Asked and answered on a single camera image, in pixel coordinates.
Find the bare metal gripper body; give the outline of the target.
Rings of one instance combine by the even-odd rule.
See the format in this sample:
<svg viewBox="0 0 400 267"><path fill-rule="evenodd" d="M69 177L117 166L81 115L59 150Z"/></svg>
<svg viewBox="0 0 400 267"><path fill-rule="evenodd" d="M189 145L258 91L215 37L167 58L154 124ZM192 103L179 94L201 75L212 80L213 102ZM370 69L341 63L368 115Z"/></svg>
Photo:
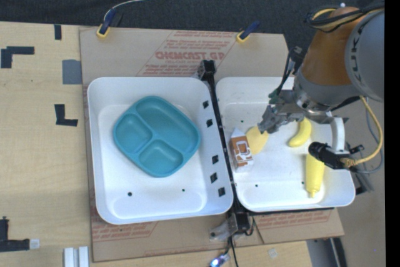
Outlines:
<svg viewBox="0 0 400 267"><path fill-rule="evenodd" d="M262 120L268 119L272 124L300 122L308 118L317 123L324 123L328 116L328 107L313 101L304 91L273 91L269 94L268 106Z"/></svg>

